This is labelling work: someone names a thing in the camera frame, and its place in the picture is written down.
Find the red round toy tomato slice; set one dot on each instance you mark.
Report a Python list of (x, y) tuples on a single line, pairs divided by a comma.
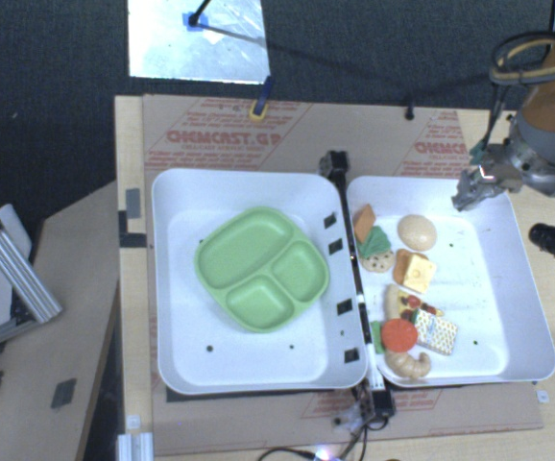
[(399, 334)]

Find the thin black and white rod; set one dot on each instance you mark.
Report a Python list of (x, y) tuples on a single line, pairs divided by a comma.
[(349, 238)]

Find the white plastic tray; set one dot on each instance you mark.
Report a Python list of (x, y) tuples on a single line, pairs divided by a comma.
[(489, 296), (258, 363)]

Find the beige round bread bun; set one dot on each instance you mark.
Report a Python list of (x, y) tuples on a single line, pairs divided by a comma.
[(417, 232)]

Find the toy pizza slice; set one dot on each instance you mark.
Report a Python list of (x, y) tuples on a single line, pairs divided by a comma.
[(395, 299)]

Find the yellow and orange cheese wedge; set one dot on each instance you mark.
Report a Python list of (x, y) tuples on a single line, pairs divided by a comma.
[(419, 273)]

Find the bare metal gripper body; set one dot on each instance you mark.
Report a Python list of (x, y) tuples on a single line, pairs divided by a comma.
[(522, 166)]

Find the white patterned small carton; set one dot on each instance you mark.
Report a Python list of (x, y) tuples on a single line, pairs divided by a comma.
[(437, 334)]

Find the green toy lettuce leaf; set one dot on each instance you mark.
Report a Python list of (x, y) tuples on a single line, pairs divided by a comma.
[(376, 243)]

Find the brown cardboard board red print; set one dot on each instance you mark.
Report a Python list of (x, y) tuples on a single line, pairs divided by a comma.
[(277, 137)]

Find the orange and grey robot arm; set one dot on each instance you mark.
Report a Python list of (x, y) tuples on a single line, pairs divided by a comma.
[(553, 89)]

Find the beige toy croissant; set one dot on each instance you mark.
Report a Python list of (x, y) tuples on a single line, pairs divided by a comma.
[(404, 364)]

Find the green divided plate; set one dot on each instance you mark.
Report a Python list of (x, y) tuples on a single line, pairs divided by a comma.
[(253, 262)]

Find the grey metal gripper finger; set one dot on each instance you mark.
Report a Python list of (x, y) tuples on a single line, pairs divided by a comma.
[(480, 191), (461, 199)]

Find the small green toy piece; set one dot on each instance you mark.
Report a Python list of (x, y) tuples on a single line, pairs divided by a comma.
[(377, 338)]

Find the beige chocolate chip biscuit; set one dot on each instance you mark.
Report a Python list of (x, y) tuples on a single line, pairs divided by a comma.
[(378, 262)]

